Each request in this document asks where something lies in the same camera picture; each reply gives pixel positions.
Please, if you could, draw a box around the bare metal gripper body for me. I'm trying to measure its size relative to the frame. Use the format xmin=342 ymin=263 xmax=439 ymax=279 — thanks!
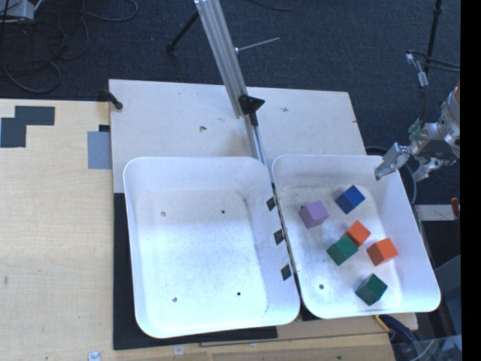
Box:
xmin=407 ymin=120 xmax=461 ymax=166

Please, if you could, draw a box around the blue cube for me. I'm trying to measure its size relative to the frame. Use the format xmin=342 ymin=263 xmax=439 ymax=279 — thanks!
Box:
xmin=334 ymin=184 xmax=366 ymax=215

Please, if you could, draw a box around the orange cube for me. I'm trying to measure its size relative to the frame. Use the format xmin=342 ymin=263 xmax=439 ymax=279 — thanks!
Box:
xmin=345 ymin=220 xmax=372 ymax=247
xmin=366 ymin=237 xmax=399 ymax=267

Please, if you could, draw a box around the purple cube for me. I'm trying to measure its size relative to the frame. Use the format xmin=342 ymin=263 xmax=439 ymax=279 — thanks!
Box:
xmin=298 ymin=199 xmax=330 ymax=230

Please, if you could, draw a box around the green cube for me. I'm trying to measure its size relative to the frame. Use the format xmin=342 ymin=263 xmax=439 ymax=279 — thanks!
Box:
xmin=354 ymin=273 xmax=389 ymax=307
xmin=325 ymin=235 xmax=359 ymax=267

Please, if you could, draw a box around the white plastic tray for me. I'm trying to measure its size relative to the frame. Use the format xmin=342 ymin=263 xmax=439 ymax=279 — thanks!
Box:
xmin=123 ymin=156 xmax=302 ymax=339
xmin=271 ymin=153 xmax=442 ymax=320

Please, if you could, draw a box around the pale flat board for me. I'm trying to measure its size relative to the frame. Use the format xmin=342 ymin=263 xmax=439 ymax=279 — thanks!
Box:
xmin=108 ymin=79 xmax=419 ymax=332

